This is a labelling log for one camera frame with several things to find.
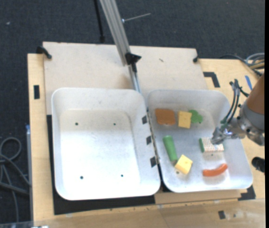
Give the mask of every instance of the black tape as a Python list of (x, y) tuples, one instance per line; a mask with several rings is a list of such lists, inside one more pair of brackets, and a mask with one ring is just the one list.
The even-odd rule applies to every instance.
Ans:
[(152, 142), (152, 137), (151, 136), (148, 136), (146, 138), (146, 144), (149, 145), (151, 142)]
[(40, 99), (39, 85), (34, 85), (34, 99)]
[(249, 188), (247, 188), (246, 193), (241, 194), (241, 198), (238, 198), (238, 200), (254, 200), (256, 199), (255, 190), (253, 188), (253, 185), (251, 185)]
[(220, 218), (220, 219), (225, 219), (225, 213), (224, 213), (223, 210), (218, 211), (218, 214), (219, 214), (219, 218)]
[(220, 84), (218, 78), (214, 72), (203, 72), (204, 77), (211, 77), (212, 83), (214, 84), (215, 88), (220, 88)]
[(152, 167), (154, 167), (157, 164), (157, 160), (155, 159), (155, 156), (150, 158), (150, 164)]
[(144, 117), (142, 118), (142, 123), (143, 123), (143, 124), (147, 123), (147, 116), (144, 116)]

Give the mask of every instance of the black cable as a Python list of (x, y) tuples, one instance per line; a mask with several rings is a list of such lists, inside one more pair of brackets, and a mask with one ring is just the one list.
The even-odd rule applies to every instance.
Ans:
[[(3, 146), (8, 141), (16, 141), (18, 143), (18, 146), (19, 146), (17, 152), (12, 157), (10, 157), (10, 158), (2, 154)], [(26, 191), (12, 186), (12, 182), (11, 182), (11, 179), (10, 179), (10, 176), (8, 174), (8, 171), (6, 169), (5, 164), (7, 164), (7, 163), (8, 164), (11, 164), (16, 169), (16, 171), (21, 175), (21, 177), (26, 182), (26, 184), (28, 186), (31, 186), (30, 182), (27, 180), (27, 178), (25, 177), (25, 175), (23, 174), (23, 172), (13, 162), (13, 160), (19, 156), (19, 154), (21, 152), (21, 149), (22, 149), (21, 142), (17, 138), (14, 138), (14, 137), (8, 137), (8, 138), (6, 138), (0, 144), (0, 186), (5, 187), (5, 188), (9, 188), (11, 190), (11, 193), (12, 193), (12, 196), (13, 196), (13, 200), (14, 200), (14, 204), (15, 204), (15, 212), (16, 212), (16, 221), (17, 222), (19, 221), (19, 206), (18, 206), (17, 197), (16, 197), (16, 193), (15, 192), (18, 191), (18, 192), (26, 193)], [(6, 184), (6, 183), (3, 183), (2, 182), (3, 174), (5, 174), (5, 176), (6, 176), (9, 184)]]
[(235, 87), (235, 92), (236, 92), (236, 104), (235, 104), (235, 107), (234, 107), (234, 110), (233, 110), (233, 113), (231, 115), (231, 117), (229, 118), (228, 120), (228, 124), (231, 122), (231, 120), (233, 119), (235, 113), (236, 113), (236, 110), (237, 110), (237, 106), (238, 106), (238, 102), (239, 102), (239, 97), (240, 97), (240, 87), (239, 87), (239, 84), (238, 84), (238, 80), (235, 79), (234, 81), (234, 87)]
[(226, 55), (221, 56), (220, 58), (224, 58), (224, 57), (236, 58), (236, 59), (240, 60), (241, 62), (243, 62), (244, 64), (246, 64), (251, 70), (253, 70), (253, 72), (255, 74), (257, 74), (257, 76), (260, 77), (262, 75), (262, 73), (259, 72), (257, 69), (264, 69), (264, 64), (265, 64), (264, 56), (265, 56), (264, 53), (255, 53), (255, 54), (248, 56), (246, 59), (243, 59), (237, 55), (226, 54)]
[(229, 112), (226, 114), (226, 116), (225, 116), (225, 118), (224, 118), (225, 121), (228, 119), (229, 115), (231, 114), (231, 112), (232, 112), (232, 110), (233, 110), (233, 108), (234, 108), (234, 105), (235, 105), (235, 101), (236, 101), (236, 89), (235, 89), (235, 87), (234, 87), (234, 83), (231, 81), (231, 82), (230, 82), (230, 85), (231, 85), (232, 88), (233, 88), (234, 96), (233, 96), (233, 102), (232, 102), (232, 104), (231, 104), (230, 110), (229, 110)]
[(242, 87), (240, 87), (239, 90), (245, 97), (249, 97), (249, 93), (244, 92)]

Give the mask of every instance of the black clip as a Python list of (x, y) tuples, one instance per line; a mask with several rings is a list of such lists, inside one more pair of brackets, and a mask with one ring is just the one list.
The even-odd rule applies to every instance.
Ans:
[(48, 59), (52, 58), (52, 56), (48, 53), (48, 51), (42, 46), (38, 46), (38, 48), (36, 48), (36, 53), (38, 53), (38, 54), (43, 54), (44, 53), (47, 56)]
[(142, 58), (141, 56), (135, 55), (135, 54), (131, 54), (130, 52), (127, 52), (126, 55), (126, 61), (128, 65), (131, 65), (132, 70), (137, 73), (137, 69), (136, 69), (136, 63)]
[(197, 56), (192, 60), (194, 63), (198, 62), (198, 59), (199, 59), (199, 52), (198, 50), (197, 51)]

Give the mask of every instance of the cable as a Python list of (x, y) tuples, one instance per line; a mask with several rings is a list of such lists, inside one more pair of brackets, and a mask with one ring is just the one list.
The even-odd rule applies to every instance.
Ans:
[(239, 102), (239, 96), (240, 94), (237, 94), (237, 99), (236, 99), (236, 105), (234, 107), (234, 111), (230, 117), (230, 119), (228, 120), (228, 124), (231, 122), (232, 118), (234, 117), (235, 113), (236, 113), (236, 110), (237, 110), (237, 106), (238, 106), (238, 102)]
[[(4, 154), (2, 154), (2, 149), (8, 141), (16, 141), (18, 143), (19, 148), (18, 148), (17, 152), (12, 157), (7, 157)], [(8, 171), (6, 169), (5, 164), (11, 164), (15, 168), (15, 170), (20, 174), (20, 176), (25, 181), (25, 183), (30, 187), (31, 186), (30, 182), (27, 180), (27, 178), (25, 177), (23, 172), (18, 168), (18, 166), (13, 162), (13, 160), (19, 156), (21, 149), (22, 149), (21, 142), (19, 141), (19, 139), (14, 138), (14, 137), (6, 138), (0, 144), (0, 187), (5, 187), (5, 188), (8, 188), (11, 190), (14, 204), (15, 204), (15, 212), (16, 212), (16, 221), (17, 222), (19, 221), (19, 206), (18, 206), (17, 197), (16, 197), (15, 192), (17, 191), (17, 192), (25, 193), (25, 194), (28, 194), (29, 192), (26, 192), (25, 190), (14, 187), (12, 185), (12, 182), (11, 182), (11, 179), (10, 179), (10, 176), (8, 174)], [(7, 178), (9, 184), (2, 182), (3, 174)]]
[(245, 97), (249, 97), (249, 93), (243, 91), (242, 87), (239, 88), (240, 92), (243, 93)]
[(234, 96), (233, 96), (233, 102), (231, 104), (231, 107), (230, 107), (230, 110), (229, 112), (226, 114), (225, 118), (223, 119), (223, 122), (222, 123), (226, 123), (226, 120), (229, 118), (229, 115), (231, 114), (233, 108), (234, 108), (234, 105), (235, 105), (235, 102), (236, 102), (236, 88), (234, 87), (234, 83), (232, 81), (230, 81), (230, 85), (233, 89), (233, 92), (234, 92)]
[(226, 54), (226, 55), (221, 56), (220, 58), (233, 57), (233, 58), (239, 59), (241, 62), (246, 64), (250, 69), (252, 69), (255, 74), (257, 74), (260, 77), (262, 75), (262, 73), (259, 72), (258, 69), (264, 69), (264, 65), (265, 65), (264, 56), (265, 56), (264, 53), (255, 53), (255, 54), (248, 56), (246, 59), (243, 59), (237, 55)]

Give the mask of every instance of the yellow sponge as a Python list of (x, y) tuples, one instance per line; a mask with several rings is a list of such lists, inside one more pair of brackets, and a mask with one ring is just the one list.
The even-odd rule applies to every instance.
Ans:
[(190, 128), (191, 127), (191, 117), (192, 117), (192, 113), (179, 111), (178, 112), (178, 118), (179, 118), (178, 126)]
[(183, 174), (187, 174), (192, 167), (192, 160), (187, 158), (184, 154), (181, 155), (180, 159), (174, 166), (176, 169), (181, 171)]

